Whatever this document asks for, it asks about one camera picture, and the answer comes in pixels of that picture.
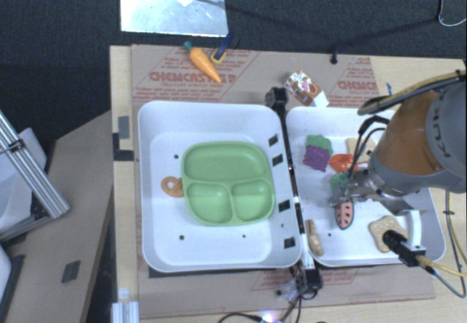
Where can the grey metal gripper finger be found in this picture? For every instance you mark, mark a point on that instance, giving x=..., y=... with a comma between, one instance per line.
x=336, y=201
x=350, y=198

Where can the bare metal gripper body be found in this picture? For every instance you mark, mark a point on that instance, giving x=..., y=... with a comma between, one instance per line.
x=365, y=186

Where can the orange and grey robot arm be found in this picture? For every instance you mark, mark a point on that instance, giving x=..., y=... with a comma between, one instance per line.
x=408, y=139

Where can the white plastic tray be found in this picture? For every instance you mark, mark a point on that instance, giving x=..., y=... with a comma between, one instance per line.
x=164, y=241
x=321, y=201

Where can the pink watermelon slice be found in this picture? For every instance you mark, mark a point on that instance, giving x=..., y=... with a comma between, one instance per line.
x=344, y=216

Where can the green broccoli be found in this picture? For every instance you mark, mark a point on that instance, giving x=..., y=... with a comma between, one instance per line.
x=337, y=180

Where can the orange pizza slice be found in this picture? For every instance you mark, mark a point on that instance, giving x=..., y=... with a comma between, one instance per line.
x=341, y=163

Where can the tan bread slice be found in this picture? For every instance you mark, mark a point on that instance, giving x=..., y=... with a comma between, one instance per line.
x=379, y=228

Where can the beige biscuit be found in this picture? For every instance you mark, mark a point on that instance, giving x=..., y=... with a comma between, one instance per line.
x=352, y=144

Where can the sausage in bun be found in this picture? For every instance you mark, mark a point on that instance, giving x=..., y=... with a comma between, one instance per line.
x=314, y=239

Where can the purple grapes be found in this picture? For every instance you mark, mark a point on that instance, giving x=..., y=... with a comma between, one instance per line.
x=316, y=155

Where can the thin black and white rod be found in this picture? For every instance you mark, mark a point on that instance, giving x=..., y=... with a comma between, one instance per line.
x=290, y=154

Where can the green divided plate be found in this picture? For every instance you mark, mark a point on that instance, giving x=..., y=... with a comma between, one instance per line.
x=226, y=183

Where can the white and orange carton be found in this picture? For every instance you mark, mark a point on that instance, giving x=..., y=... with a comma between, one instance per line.
x=303, y=88

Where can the brown cardboard board red print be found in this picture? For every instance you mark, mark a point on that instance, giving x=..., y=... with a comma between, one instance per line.
x=237, y=73

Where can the orange pretzel biscuit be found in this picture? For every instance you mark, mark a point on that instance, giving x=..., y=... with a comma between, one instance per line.
x=171, y=188

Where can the orange carrot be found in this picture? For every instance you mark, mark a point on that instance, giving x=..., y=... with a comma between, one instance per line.
x=204, y=62

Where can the black cylinder on white bracket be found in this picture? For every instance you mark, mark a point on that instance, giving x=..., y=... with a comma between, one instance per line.
x=403, y=245

